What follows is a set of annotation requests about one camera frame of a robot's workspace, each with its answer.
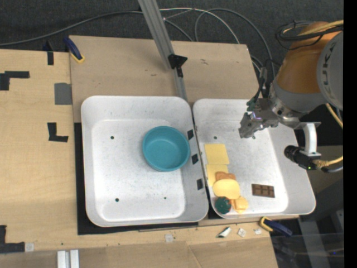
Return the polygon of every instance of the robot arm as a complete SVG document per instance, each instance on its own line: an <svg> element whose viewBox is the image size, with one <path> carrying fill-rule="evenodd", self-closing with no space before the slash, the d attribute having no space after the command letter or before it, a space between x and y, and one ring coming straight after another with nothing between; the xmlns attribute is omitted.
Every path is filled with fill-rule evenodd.
<svg viewBox="0 0 357 268"><path fill-rule="evenodd" d="M343 21L310 23L295 39L270 86L268 98L258 98L266 81L263 68L259 90L247 103L239 134L241 138L255 138L255 132L279 123L294 130L303 129L305 148L288 146L284 153L310 170L317 168L316 160L321 157L316 152L315 129L320 123L304 123L300 118L321 104L343 110Z"/></svg>

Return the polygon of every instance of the yellow and blue clamp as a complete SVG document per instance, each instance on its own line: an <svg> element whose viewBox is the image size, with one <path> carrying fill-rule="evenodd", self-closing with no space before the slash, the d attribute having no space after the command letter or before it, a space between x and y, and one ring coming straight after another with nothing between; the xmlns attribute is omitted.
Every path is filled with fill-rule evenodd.
<svg viewBox="0 0 357 268"><path fill-rule="evenodd" d="M269 232L277 231L287 237L292 236L292 231L290 229L267 217L262 217L259 221L259 225Z"/></svg>
<svg viewBox="0 0 357 268"><path fill-rule="evenodd" d="M79 64L83 63L85 59L84 55L80 53L80 51L78 50L77 46L73 43L73 41L68 37L64 37L63 42L70 50L72 58Z"/></svg>

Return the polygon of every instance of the white tray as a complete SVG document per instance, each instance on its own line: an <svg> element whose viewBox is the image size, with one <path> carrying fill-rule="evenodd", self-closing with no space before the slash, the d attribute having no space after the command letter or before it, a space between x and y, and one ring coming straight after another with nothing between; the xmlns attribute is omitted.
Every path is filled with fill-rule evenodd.
<svg viewBox="0 0 357 268"><path fill-rule="evenodd" d="M233 209L228 214L217 214L234 219L311 213L316 202L307 173L284 156L286 146L297 146L294 131L279 125L256 132L255 140L240 138L238 128L247 108L246 103L247 100L241 99L201 99L193 107L206 179L208 162L204 145L225 144L230 160L228 170L235 174L241 196L249 203L242 214ZM252 184L273 186L275 198L253 195ZM208 187L214 207L216 196L212 187Z"/></svg>
<svg viewBox="0 0 357 268"><path fill-rule="evenodd" d="M196 222L208 198L192 111L179 97L92 96L81 106L85 202L102 227ZM181 169L159 172L142 154L142 140L156 126L172 126L189 139L191 156Z"/></svg>

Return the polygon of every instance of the yellow square block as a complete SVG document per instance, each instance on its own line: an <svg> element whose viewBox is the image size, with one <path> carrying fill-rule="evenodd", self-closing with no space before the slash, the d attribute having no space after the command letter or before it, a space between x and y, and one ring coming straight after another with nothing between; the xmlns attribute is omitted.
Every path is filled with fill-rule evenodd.
<svg viewBox="0 0 357 268"><path fill-rule="evenodd" d="M229 164L228 154L224 144L205 144L205 152L208 164Z"/></svg>
<svg viewBox="0 0 357 268"><path fill-rule="evenodd" d="M228 173L227 165L217 165L217 164L207 164L206 165L207 176L208 176L208 185L213 186L216 181L216 173L217 172L225 172Z"/></svg>

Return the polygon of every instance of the blue bowl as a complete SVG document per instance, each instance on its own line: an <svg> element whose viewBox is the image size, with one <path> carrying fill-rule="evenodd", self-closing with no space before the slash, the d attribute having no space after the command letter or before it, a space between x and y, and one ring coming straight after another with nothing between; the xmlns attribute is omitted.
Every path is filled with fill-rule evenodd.
<svg viewBox="0 0 357 268"><path fill-rule="evenodd" d="M190 157L190 145L185 135L169 126L158 126L148 131L142 150L148 164L157 171L175 171Z"/></svg>

